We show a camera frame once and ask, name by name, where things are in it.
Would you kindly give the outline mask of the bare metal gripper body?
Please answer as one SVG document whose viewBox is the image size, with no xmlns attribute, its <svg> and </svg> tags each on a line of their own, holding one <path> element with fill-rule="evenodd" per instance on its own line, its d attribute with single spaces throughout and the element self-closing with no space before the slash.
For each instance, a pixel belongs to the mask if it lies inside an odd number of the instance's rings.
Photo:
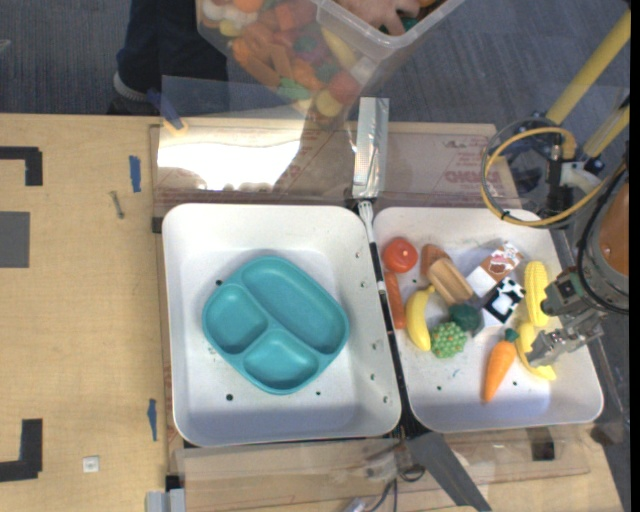
<svg viewBox="0 0 640 512">
<path fill-rule="evenodd" d="M 601 311 L 595 303 L 586 297 L 576 271 L 565 270 L 545 288 L 546 297 L 542 300 L 542 311 L 548 317 L 557 317 L 560 327 L 551 331 L 555 334 L 556 345 L 560 345 L 559 329 L 563 325 L 573 324 L 583 336 L 586 345 L 603 334 Z"/>
</svg>

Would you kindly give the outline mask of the person's hand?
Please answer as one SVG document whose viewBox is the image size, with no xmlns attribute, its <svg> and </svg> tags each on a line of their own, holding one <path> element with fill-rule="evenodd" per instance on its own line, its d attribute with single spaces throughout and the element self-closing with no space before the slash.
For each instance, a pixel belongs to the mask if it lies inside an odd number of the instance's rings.
<svg viewBox="0 0 640 512">
<path fill-rule="evenodd" d="M 391 36 L 405 33 L 402 17 L 415 18 L 421 10 L 420 3 L 412 0 L 345 0 L 338 4 L 372 27 L 384 27 Z"/>
</svg>

